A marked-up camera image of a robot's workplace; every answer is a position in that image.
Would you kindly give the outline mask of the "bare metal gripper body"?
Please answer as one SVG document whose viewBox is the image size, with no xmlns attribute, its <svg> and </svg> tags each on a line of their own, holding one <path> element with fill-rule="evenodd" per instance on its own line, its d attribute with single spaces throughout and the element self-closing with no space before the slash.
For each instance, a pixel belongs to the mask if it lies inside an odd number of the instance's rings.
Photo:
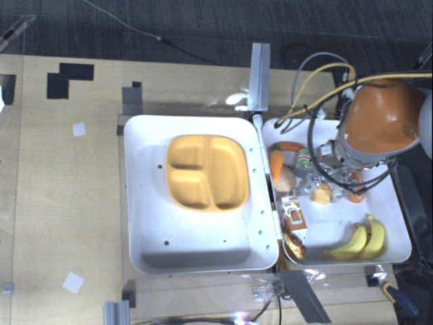
<svg viewBox="0 0 433 325">
<path fill-rule="evenodd" d="M 318 148 L 319 166 L 331 182 L 342 189 L 363 189 L 361 173 L 366 153 L 350 147 L 344 139 L 330 139 Z"/>
</svg>

